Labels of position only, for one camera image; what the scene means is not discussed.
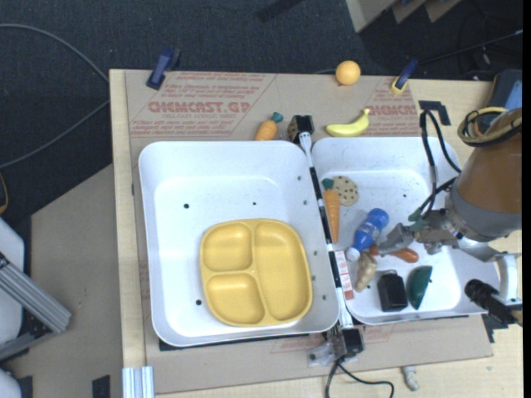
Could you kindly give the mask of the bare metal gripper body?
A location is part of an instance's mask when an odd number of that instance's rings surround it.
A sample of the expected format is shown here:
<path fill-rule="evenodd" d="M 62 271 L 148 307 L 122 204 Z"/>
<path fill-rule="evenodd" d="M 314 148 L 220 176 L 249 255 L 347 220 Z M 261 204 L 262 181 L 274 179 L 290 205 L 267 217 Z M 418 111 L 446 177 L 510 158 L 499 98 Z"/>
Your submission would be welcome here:
<path fill-rule="evenodd" d="M 443 248 L 456 248 L 458 246 L 457 234 L 459 231 L 451 223 L 449 212 L 445 209 L 429 211 L 421 219 L 422 224 L 413 233 L 414 241 L 422 244 L 429 255 L 442 251 Z"/>

